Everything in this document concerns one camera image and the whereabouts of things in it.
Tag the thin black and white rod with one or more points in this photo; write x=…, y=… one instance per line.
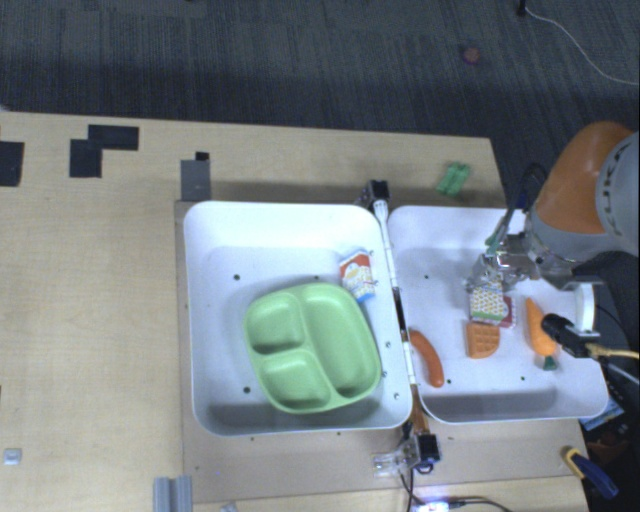
x=386, y=235

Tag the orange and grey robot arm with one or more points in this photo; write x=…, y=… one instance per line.
x=575, y=180

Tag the black cylinder on white bracket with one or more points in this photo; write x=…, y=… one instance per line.
x=567, y=332

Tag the green divided plate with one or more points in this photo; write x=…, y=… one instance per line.
x=310, y=345

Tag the orange sausage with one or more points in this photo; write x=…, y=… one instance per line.
x=429, y=357

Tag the white plastic tray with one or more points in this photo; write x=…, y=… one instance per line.
x=220, y=350
x=480, y=390

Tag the bare metal gripper finger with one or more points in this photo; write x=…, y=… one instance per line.
x=506, y=283
x=477, y=275

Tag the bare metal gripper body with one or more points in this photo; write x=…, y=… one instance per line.
x=520, y=257

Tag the green ribbed block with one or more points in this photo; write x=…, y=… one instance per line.
x=453, y=179

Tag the orange waffle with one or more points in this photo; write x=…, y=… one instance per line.
x=481, y=341

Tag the red and white small carton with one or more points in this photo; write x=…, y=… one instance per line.
x=357, y=275

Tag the orange carrot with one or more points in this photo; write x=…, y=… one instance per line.
x=539, y=330

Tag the yellow and green patterned carton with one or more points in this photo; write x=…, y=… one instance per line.
x=486, y=304

